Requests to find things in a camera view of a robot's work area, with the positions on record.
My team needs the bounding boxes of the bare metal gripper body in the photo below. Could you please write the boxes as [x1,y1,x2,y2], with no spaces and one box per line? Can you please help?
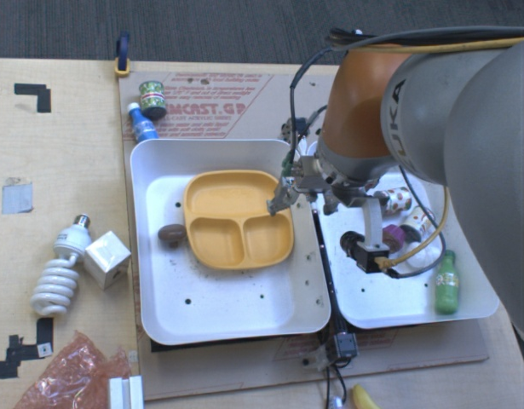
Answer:
[291,155,376,209]

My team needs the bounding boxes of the yellow divided plate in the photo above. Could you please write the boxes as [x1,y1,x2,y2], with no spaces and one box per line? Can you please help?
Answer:
[182,169,296,271]

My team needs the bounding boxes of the white can red spots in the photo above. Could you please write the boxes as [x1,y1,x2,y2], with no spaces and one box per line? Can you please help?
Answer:
[400,205,438,244]
[374,187,413,217]

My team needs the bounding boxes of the purple round toy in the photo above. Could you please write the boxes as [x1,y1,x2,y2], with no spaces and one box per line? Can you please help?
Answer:
[381,223,406,254]

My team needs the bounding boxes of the white plastic tray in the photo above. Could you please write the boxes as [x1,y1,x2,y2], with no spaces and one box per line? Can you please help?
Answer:
[129,138,332,347]
[306,141,500,330]

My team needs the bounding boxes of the white round object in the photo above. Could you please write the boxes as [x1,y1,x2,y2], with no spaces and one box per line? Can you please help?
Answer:
[405,245,443,271]

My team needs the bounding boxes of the brown oval toy food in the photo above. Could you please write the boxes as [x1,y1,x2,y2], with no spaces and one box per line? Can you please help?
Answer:
[157,223,188,249]

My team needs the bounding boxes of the green bottle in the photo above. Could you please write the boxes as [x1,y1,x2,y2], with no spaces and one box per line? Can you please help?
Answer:
[434,249,461,316]

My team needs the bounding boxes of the blue bottle white cap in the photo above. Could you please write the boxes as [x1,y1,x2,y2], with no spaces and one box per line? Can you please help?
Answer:
[126,102,160,143]

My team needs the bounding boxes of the green patterned can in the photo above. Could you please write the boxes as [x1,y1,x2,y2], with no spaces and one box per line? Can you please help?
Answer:
[138,80,168,121]

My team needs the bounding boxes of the brown cardboard board red print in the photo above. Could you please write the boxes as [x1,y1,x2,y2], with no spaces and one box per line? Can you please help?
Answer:
[118,60,489,402]

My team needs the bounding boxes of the white cube box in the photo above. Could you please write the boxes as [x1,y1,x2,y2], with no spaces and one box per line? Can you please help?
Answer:
[83,230,132,291]

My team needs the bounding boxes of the yellow banana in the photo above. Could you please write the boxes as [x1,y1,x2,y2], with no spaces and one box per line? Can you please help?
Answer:
[351,383,383,409]

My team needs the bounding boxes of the white spiral light bulb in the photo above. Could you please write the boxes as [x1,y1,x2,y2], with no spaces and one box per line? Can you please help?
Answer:
[30,213,94,318]

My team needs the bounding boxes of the white grooved block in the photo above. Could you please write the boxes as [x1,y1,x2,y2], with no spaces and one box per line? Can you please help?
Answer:
[108,375,145,409]

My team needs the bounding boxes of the orange bubble wrap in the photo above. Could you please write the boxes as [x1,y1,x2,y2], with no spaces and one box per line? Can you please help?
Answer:
[14,330,133,409]

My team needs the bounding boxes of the black cylinder on white bracket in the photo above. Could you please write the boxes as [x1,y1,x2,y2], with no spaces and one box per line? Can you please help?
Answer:
[339,196,393,275]

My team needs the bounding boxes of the black block with wires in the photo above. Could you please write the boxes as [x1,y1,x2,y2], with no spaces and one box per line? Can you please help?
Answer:
[328,331,360,360]
[280,116,310,142]

